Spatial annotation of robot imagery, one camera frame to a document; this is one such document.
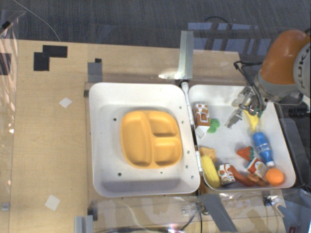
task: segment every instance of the wooden tabletop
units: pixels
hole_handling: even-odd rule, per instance
[[[50,71],[34,71],[34,52],[42,52],[43,45],[67,46],[68,56],[50,58]],[[9,227],[10,233],[72,233],[74,217],[86,216],[89,194],[84,89],[88,82],[87,65],[94,63],[95,58],[102,60],[105,81],[142,80],[157,83],[159,74],[168,75],[177,70],[179,49],[18,41],[10,224],[5,224],[8,222],[8,213],[1,212],[0,224],[4,223],[4,230]],[[232,66],[238,59],[237,53],[195,51],[194,78],[206,83],[245,85],[243,77]],[[71,101],[66,108],[59,104],[65,98]],[[10,178],[9,171],[7,177],[4,170],[0,172],[3,181]],[[50,195],[59,199],[56,210],[46,206]],[[0,202],[4,202],[9,198],[0,196],[0,199]],[[116,222],[126,224],[129,220],[123,220],[122,216],[129,217],[132,213],[140,218],[140,224],[157,222],[143,213],[147,212],[146,209],[139,209],[145,200],[126,199],[123,201],[126,205],[123,206],[120,203],[116,206],[115,201],[105,198],[101,201],[107,208],[109,205],[114,208],[113,220]],[[150,210],[162,220],[174,208],[172,198],[151,198],[148,201],[151,201]],[[249,205],[254,210],[251,214]],[[239,214],[238,211],[247,208],[248,211]],[[236,225],[249,225],[250,229],[256,231],[262,221],[266,222],[269,218],[271,231],[274,232],[276,226],[279,230],[284,229],[281,217],[275,216],[273,210],[267,211],[257,197],[248,198],[246,204],[241,203],[240,209],[235,210],[232,207]],[[254,221],[252,218],[258,215],[262,218]],[[172,220],[175,218],[182,216],[176,213]],[[248,218],[247,222],[242,223],[245,218]],[[187,220],[187,217],[183,217],[181,223]],[[108,221],[108,218],[102,219],[95,222],[94,227],[103,229]],[[200,229],[199,223],[189,227],[194,231]],[[204,218],[204,229],[217,231],[210,216]]]

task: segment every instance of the yellow divided plate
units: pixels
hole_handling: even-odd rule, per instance
[[[182,143],[176,120],[162,111],[132,111],[121,122],[121,146],[127,162],[137,168],[177,164]]]

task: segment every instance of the white diamond sticker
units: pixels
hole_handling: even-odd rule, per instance
[[[58,204],[60,200],[57,197],[54,197],[53,195],[50,195],[47,202],[45,203],[45,206],[49,209],[56,211]]]
[[[63,100],[59,102],[59,104],[63,106],[64,108],[67,108],[68,105],[70,105],[71,103],[72,101],[69,98],[64,98]]]

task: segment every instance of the orange ball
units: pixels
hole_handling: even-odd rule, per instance
[[[284,175],[283,173],[278,170],[277,168],[271,168],[266,172],[266,180],[271,184],[271,185],[279,185],[283,182],[284,180]]]

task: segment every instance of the white bottle cap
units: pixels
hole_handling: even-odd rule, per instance
[[[266,163],[266,166],[267,166],[267,167],[274,167],[274,166],[276,166],[276,165],[275,165],[274,161],[268,161],[268,162]]]

